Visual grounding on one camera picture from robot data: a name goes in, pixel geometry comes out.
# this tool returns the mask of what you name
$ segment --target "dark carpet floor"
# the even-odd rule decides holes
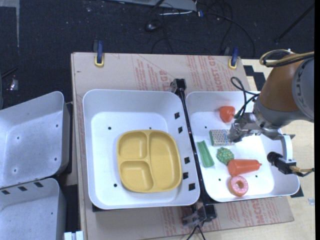
[[[239,56],[315,49],[315,9],[279,42],[279,37],[315,0],[198,0],[197,13],[161,16],[172,10],[103,0],[20,0],[19,47],[14,8],[0,8],[0,72],[4,108],[61,91],[72,100],[70,55],[92,52],[94,40],[106,53],[220,55],[237,47]],[[148,20],[163,28],[146,32]],[[12,80],[18,89],[10,90]]]

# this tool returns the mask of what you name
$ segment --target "toy food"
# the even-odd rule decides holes
[[[233,106],[222,106],[219,111],[220,118],[223,122],[229,123],[236,114],[236,109]]]
[[[216,158],[218,158],[221,163],[228,165],[229,161],[235,158],[235,155],[229,149],[220,147],[217,151]]]
[[[219,130],[210,130],[209,137],[212,146],[230,146],[235,144],[228,139],[228,134],[230,130],[219,129]]]
[[[201,156],[203,166],[204,167],[213,166],[215,162],[210,155],[206,142],[203,140],[201,142],[197,142],[197,145],[200,151],[200,156]]]
[[[231,176],[250,173],[259,170],[262,164],[254,159],[232,159],[228,163],[228,171]]]
[[[242,197],[245,193],[247,193],[249,185],[244,177],[238,175],[229,179],[228,188],[231,194],[237,197]]]

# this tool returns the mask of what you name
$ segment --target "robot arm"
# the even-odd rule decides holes
[[[266,65],[263,58],[268,54],[261,57],[261,64]],[[283,154],[271,152],[268,161],[284,174],[304,176],[301,170],[297,171],[299,168],[292,158],[294,135],[284,135],[280,129],[295,120],[314,122],[314,53],[290,53],[270,65],[273,69],[254,102],[253,111],[245,112],[232,123],[228,138],[236,143],[246,136],[263,134],[271,140],[280,140]]]

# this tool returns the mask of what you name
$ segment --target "black bracket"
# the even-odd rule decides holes
[[[199,180],[200,199],[202,200],[203,206],[204,206],[204,212],[205,212],[205,217],[206,217],[205,221],[209,222],[212,219],[215,219],[217,217],[217,213],[216,213],[216,209],[215,209],[214,204],[216,204],[218,202],[211,199],[210,196],[208,195],[206,188],[205,188],[204,179],[201,174],[201,167],[200,167],[200,163],[199,163],[198,153],[197,153],[197,149],[196,149],[195,140],[192,135],[187,106],[186,106],[186,95],[185,95],[185,89],[187,88],[186,81],[184,79],[174,79],[173,82],[170,84],[170,87],[171,87],[171,92],[176,94],[177,96],[179,96],[179,98],[182,101],[186,125],[187,125],[187,129],[188,129],[189,138],[190,138],[191,147],[192,147],[193,156],[194,156],[194,161],[195,161],[195,167],[196,167],[197,176],[198,176],[198,180]]]

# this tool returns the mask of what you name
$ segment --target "white container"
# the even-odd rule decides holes
[[[59,91],[0,110],[0,189],[61,173],[69,142],[70,115]]]
[[[187,206],[198,200],[197,169],[177,95],[166,91],[90,90],[83,97],[83,115],[89,197],[95,206],[104,210]],[[173,190],[138,193],[121,183],[119,137],[125,132],[149,129],[170,134],[177,144],[182,173],[187,173],[187,178]]]
[[[63,239],[66,205],[53,178],[1,189],[0,239]]]
[[[298,176],[295,174],[285,175],[267,161],[267,155],[271,151],[282,154],[281,141],[271,140],[264,135],[244,137],[242,141],[234,145],[224,146],[231,150],[235,159],[255,159],[262,164],[258,171],[242,175],[249,185],[248,192],[244,196],[238,197],[230,193],[228,180],[231,176],[227,166],[217,159],[217,150],[220,146],[212,146],[209,131],[229,130],[233,120],[229,123],[224,123],[220,118],[219,109],[222,106],[233,106],[237,112],[243,104],[244,94],[242,91],[200,91],[191,92],[186,97],[186,107],[194,141],[205,141],[214,161],[214,166],[205,168],[199,156],[206,192],[218,202],[295,194],[300,187]],[[250,102],[245,111],[252,112],[253,105],[254,103]]]
[[[0,239],[62,239],[66,200],[48,177],[67,167],[69,143],[59,91],[0,110]]]

